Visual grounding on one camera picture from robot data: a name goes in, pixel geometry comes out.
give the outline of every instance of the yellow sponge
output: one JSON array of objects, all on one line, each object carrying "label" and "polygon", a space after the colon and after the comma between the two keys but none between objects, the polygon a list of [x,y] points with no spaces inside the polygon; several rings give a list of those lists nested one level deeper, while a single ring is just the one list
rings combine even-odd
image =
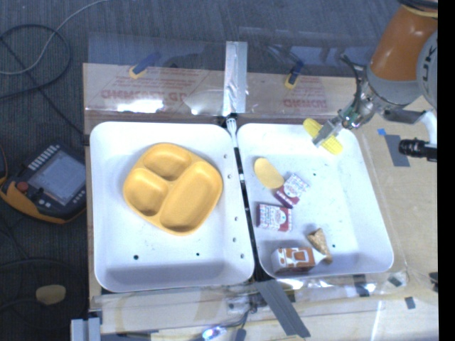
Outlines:
[{"label": "yellow sponge", "polygon": [[[313,139],[316,138],[321,127],[322,125],[314,119],[308,118],[304,120],[304,129]],[[321,143],[321,146],[333,155],[337,155],[343,151],[343,146],[334,135],[330,135]]]}]

